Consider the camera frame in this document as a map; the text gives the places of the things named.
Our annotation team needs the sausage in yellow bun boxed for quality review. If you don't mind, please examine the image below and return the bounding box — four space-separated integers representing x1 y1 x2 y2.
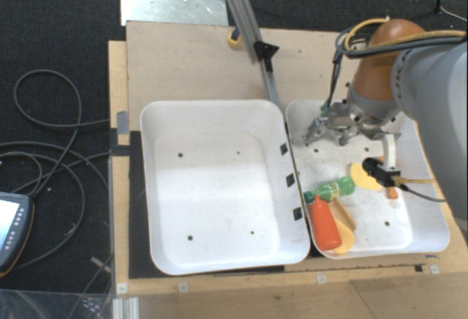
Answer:
328 198 358 255

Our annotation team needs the orange-red sauce bottle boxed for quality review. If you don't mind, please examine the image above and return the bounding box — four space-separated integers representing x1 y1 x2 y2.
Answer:
309 194 343 252

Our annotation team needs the black cylinder on white bracket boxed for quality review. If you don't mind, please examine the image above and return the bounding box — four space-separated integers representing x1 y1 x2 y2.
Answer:
361 132 403 187

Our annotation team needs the green plastic bottle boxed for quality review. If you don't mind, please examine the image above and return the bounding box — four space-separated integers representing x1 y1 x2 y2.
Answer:
303 176 357 203

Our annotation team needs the yellow half-round toy food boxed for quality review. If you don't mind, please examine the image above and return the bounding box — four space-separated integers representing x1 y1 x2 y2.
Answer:
346 162 383 192

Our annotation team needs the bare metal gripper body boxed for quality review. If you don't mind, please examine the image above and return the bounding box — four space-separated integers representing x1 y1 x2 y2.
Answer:
322 100 402 140

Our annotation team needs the white plastic tray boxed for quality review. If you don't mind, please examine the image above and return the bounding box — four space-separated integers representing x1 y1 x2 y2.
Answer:
140 99 312 277
285 98 451 261

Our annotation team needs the pale wood board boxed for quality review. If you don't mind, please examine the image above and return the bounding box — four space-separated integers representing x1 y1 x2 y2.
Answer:
107 20 468 296

